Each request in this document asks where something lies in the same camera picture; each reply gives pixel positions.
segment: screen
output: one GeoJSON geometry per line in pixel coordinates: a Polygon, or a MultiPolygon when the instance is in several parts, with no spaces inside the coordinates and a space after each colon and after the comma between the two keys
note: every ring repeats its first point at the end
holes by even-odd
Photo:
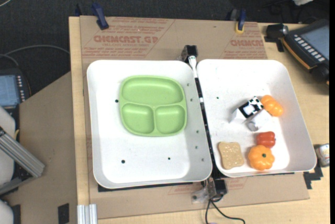
{"type": "Polygon", "coordinates": [[[301,37],[329,60],[329,26],[309,31],[301,37]]]}
{"type": "Polygon", "coordinates": [[[19,102],[15,75],[0,76],[0,106],[15,107],[19,102]]]}

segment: wooden edge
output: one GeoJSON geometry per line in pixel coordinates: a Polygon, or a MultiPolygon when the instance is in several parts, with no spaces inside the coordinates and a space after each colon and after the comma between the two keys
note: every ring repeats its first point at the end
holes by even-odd
{"type": "Polygon", "coordinates": [[[86,150],[83,70],[81,58],[80,18],[69,17],[74,146],[78,205],[90,203],[86,150]]]}

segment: wooden table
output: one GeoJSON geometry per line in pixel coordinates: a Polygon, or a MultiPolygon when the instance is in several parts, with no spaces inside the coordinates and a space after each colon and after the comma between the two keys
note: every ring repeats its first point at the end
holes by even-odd
{"type": "MultiPolygon", "coordinates": [[[[259,24],[262,35],[268,24],[259,24]]],[[[299,25],[288,25],[289,29],[299,25]]],[[[81,59],[80,19],[69,18],[73,116],[75,136],[75,159],[77,178],[77,201],[79,205],[90,204],[88,191],[85,115],[83,98],[83,71],[81,59]]],[[[268,59],[282,62],[288,69],[292,85],[306,122],[313,144],[329,143],[329,86],[316,83],[300,64],[288,53],[279,53],[275,44],[264,41],[268,59]]],[[[243,218],[246,223],[330,223],[330,173],[322,168],[323,178],[312,182],[310,199],[282,203],[248,205],[223,208],[228,216],[243,218]]],[[[210,209],[209,222],[239,223],[223,219],[215,209],[210,209]]],[[[205,223],[205,211],[193,210],[167,214],[144,215],[99,220],[112,223],[205,223]]]]}

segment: toy bread slice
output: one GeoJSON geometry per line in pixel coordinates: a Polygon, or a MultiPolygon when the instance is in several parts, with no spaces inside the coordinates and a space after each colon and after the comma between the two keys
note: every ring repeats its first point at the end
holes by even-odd
{"type": "Polygon", "coordinates": [[[241,147],[237,142],[220,142],[219,151],[222,158],[222,166],[224,169],[232,169],[233,167],[242,166],[244,158],[242,156],[241,147]]]}

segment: blue clamp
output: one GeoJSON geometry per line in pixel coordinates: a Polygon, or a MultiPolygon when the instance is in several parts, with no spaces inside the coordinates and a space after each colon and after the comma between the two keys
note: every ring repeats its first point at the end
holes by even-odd
{"type": "Polygon", "coordinates": [[[246,18],[246,12],[245,9],[241,9],[240,11],[240,16],[239,16],[239,20],[236,23],[236,28],[235,31],[238,34],[242,34],[244,32],[244,22],[245,22],[245,18],[246,18]]]}
{"type": "Polygon", "coordinates": [[[99,28],[101,30],[108,29],[109,25],[106,21],[104,11],[103,11],[103,8],[101,7],[101,5],[98,4],[98,3],[93,3],[92,4],[92,12],[93,12],[93,15],[98,17],[98,20],[96,22],[99,25],[99,28]]]}

